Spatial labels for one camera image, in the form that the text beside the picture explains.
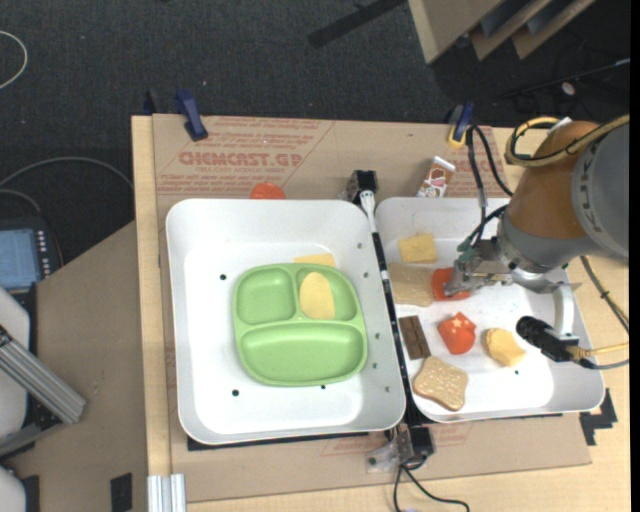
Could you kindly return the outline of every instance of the cardboard sheet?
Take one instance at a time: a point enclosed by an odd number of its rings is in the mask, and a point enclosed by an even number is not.
[[[38,477],[43,512],[112,510],[118,478],[131,483],[131,510],[146,510],[135,253],[130,223],[37,285],[38,357],[87,400],[79,423],[6,461],[20,478]]]
[[[447,195],[474,197],[475,181],[466,148],[447,147],[448,125],[218,116],[204,117],[203,122],[209,139],[192,142],[181,116],[153,117],[171,460],[173,472],[186,476],[188,501],[392,482],[395,474],[366,471],[367,454],[386,442],[381,432],[193,449],[202,446],[189,442],[177,412],[165,219],[171,206],[182,199],[246,198],[261,180],[281,186],[291,199],[337,198],[357,169],[376,171],[378,202],[388,197],[413,197],[435,156],[457,168]],[[483,132],[493,148],[498,172],[504,176],[501,148],[496,147],[490,129],[483,128]],[[487,193],[490,197],[504,197],[490,173],[484,150],[477,143],[476,158]],[[430,430],[436,454],[416,473],[419,478],[590,462],[577,415],[433,424]]]

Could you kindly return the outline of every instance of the white tray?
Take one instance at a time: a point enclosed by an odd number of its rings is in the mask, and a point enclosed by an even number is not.
[[[210,445],[391,428],[405,394],[364,213],[339,200],[187,199],[167,216],[178,411]],[[368,358],[343,382],[275,387],[252,379],[234,339],[231,301],[250,268],[330,252],[353,283]]]
[[[488,211],[506,203],[503,199],[490,200]],[[476,199],[391,198],[379,205],[376,220],[387,263],[401,262],[399,239],[430,232],[436,241],[438,261],[424,266],[436,269],[452,266],[458,256],[456,247],[480,221],[480,209]],[[496,221],[491,222],[485,229],[484,238],[494,235],[496,226]],[[550,277],[554,281],[569,282],[562,270]],[[437,325],[458,311],[476,324],[476,343],[466,354],[452,355],[444,345]],[[575,311],[573,333],[580,337],[580,345],[588,348],[591,345],[582,316],[577,307]],[[498,284],[481,288],[462,301],[434,302],[426,308],[397,304],[396,313],[398,318],[418,315],[432,355],[469,375],[465,405],[456,413],[414,394],[420,411],[434,421],[586,411],[598,407],[604,398],[604,383],[599,371],[587,370],[574,363],[554,363],[515,334],[515,325],[524,315],[554,323],[555,306],[551,295],[538,295],[516,284]],[[483,331],[492,327],[513,332],[527,352],[517,366],[502,366],[486,352],[480,340]],[[405,360],[413,380],[424,359],[411,361],[405,350]]]

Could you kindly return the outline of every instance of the yellow food item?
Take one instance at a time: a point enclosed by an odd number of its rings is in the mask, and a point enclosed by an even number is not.
[[[328,267],[336,268],[336,260],[333,259],[333,254],[330,252],[323,254],[310,254],[309,256],[299,256],[293,258],[294,263],[313,263],[316,265],[327,265]]]
[[[425,267],[389,263],[389,280],[396,304],[427,307],[433,303],[431,270]]]
[[[309,272],[300,283],[300,309],[316,320],[335,318],[336,305],[331,284],[320,272]]]
[[[405,263],[435,263],[438,252],[432,233],[422,233],[398,240],[400,257]]]
[[[527,354],[516,343],[509,331],[500,328],[489,329],[485,338],[489,355],[505,366],[515,366]]]
[[[450,411],[462,409],[469,376],[442,359],[429,356],[413,381],[413,391]]]

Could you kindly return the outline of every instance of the wooden table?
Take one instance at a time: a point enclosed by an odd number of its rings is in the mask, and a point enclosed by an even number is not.
[[[504,147],[509,129],[495,129],[499,147]],[[168,476],[172,471],[162,321],[161,276],[158,267],[158,225],[155,192],[153,121],[132,118],[136,225],[140,274],[147,456],[150,475]],[[527,142],[536,148],[544,133]],[[522,169],[505,166],[513,187]],[[595,258],[600,278],[622,307],[628,311],[628,264]],[[624,330],[599,299],[578,265],[570,271],[572,281],[585,284],[576,292],[580,309],[594,346],[618,343]],[[630,510],[630,437],[628,366],[605,372],[618,421],[610,430],[597,431],[597,445],[591,448],[592,464],[553,470],[494,474],[429,481],[426,487],[436,496],[461,499],[473,511],[601,511]],[[430,501],[413,484],[401,483],[399,500],[404,509],[456,510],[453,505]],[[393,510],[392,486],[314,491],[212,501],[189,505],[190,512],[204,511],[366,511]]]

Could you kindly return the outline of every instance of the toy food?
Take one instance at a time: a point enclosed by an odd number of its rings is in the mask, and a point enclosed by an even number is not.
[[[438,332],[452,354],[471,350],[476,340],[475,329],[475,324],[460,312],[438,324]]]
[[[389,280],[396,304],[430,306],[433,303],[431,274],[431,269],[426,267],[390,263]]]
[[[469,376],[438,357],[427,357],[413,381],[413,391],[450,411],[462,409]]]
[[[293,258],[294,263],[313,263],[316,265],[327,265],[328,267],[336,268],[336,260],[333,258],[333,254],[325,252],[321,254],[309,254],[308,256],[298,256]]]
[[[398,240],[400,257],[404,263],[435,263],[438,259],[432,233],[422,233]]]
[[[420,317],[417,315],[405,316],[398,320],[400,324],[400,332],[402,333],[402,339],[404,345],[409,352],[409,359],[422,359],[429,357],[431,351],[429,345],[427,345],[427,338],[422,330],[420,324]]]
[[[506,329],[489,329],[485,337],[485,345],[489,355],[505,366],[515,366],[527,354],[516,343],[513,334]]]
[[[433,291],[433,298],[435,300],[462,300],[471,296],[471,292],[464,291],[458,292],[451,296],[444,294],[444,285],[451,280],[451,274],[453,274],[453,268],[438,268],[433,271],[433,277],[431,278],[431,290]]]
[[[333,320],[336,317],[331,285],[320,272],[309,272],[300,284],[300,309],[316,320]]]

